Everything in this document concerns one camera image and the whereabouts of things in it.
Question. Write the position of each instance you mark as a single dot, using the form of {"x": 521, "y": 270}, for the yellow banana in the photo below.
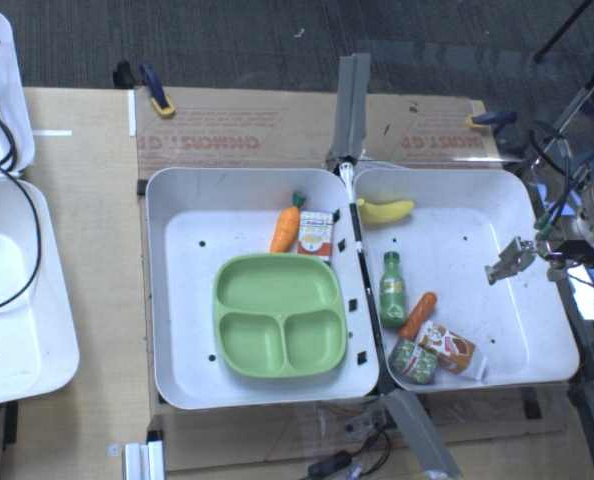
{"x": 384, "y": 211}

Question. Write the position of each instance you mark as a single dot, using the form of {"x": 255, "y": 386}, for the brown cardboard board red print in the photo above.
{"x": 217, "y": 138}

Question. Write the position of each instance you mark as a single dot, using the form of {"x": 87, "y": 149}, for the orange sausage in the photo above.
{"x": 418, "y": 315}

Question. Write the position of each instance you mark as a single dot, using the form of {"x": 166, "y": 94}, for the white plastic tray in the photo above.
{"x": 477, "y": 288}
{"x": 7, "y": 293}
{"x": 2, "y": 98}
{"x": 187, "y": 318}

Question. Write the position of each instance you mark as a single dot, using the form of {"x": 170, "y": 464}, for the green bottle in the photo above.
{"x": 393, "y": 293}

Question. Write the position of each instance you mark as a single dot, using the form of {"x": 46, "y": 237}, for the thin black and white rod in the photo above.
{"x": 361, "y": 248}

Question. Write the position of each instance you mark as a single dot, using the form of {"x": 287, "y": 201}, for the black cylinder on white bracket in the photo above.
{"x": 579, "y": 255}

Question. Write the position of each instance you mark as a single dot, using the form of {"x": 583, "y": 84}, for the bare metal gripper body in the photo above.
{"x": 584, "y": 223}

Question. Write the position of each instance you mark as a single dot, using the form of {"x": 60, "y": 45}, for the orange carrot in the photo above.
{"x": 285, "y": 228}

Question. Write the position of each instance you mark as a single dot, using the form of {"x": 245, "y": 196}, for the green divided plate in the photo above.
{"x": 277, "y": 278}

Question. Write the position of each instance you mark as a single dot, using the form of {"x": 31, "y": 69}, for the green can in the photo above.
{"x": 413, "y": 363}

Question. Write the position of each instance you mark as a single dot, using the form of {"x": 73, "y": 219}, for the small orange and white carton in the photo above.
{"x": 316, "y": 238}

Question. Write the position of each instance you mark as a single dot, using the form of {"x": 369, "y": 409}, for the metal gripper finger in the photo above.
{"x": 519, "y": 249}
{"x": 499, "y": 269}

